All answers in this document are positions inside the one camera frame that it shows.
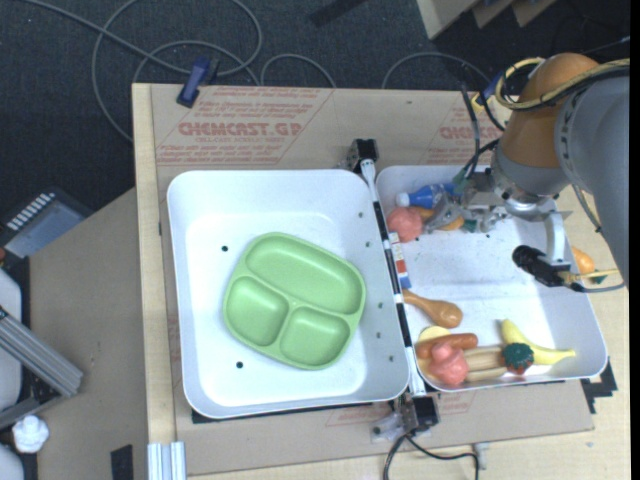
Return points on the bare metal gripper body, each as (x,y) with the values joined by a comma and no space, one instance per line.
(482,193)

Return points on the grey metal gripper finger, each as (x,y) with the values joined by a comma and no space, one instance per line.
(444,213)
(490,220)

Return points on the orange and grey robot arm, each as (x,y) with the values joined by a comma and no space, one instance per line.
(590,133)

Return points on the blue bottle with white cap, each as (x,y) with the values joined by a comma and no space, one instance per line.
(425,194)

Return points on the pink toy meat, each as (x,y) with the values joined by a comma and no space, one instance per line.
(404,224)

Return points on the white plastic tray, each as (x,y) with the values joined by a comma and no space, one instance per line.
(210,208)
(480,278)

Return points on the thin black and white rod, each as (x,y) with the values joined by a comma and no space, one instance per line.
(381,218)

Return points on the white red and blue carton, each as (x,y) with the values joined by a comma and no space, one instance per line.
(400,263)

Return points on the brown toy chicken drumstick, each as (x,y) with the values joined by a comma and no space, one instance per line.
(440,310)

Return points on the orange carrot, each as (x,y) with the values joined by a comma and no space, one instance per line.
(582,260)

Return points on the yellow round biscuit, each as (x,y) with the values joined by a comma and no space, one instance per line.
(431,333)

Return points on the orange toy sausage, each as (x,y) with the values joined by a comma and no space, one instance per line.
(452,341)

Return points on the red strawberry with green top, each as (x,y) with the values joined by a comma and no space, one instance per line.
(518,358)

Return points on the yellow banana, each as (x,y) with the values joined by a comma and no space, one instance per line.
(542,353)

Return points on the tan toy hot dog bun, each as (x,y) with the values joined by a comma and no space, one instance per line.
(487,363)

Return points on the pink toy figure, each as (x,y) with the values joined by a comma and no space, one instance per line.
(450,365)

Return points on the brown cardboard board, red print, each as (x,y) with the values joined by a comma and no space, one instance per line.
(310,118)

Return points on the green divided plate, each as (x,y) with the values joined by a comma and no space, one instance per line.
(295,300)

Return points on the black cylinder on white bracket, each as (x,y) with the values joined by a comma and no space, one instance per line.
(537,263)

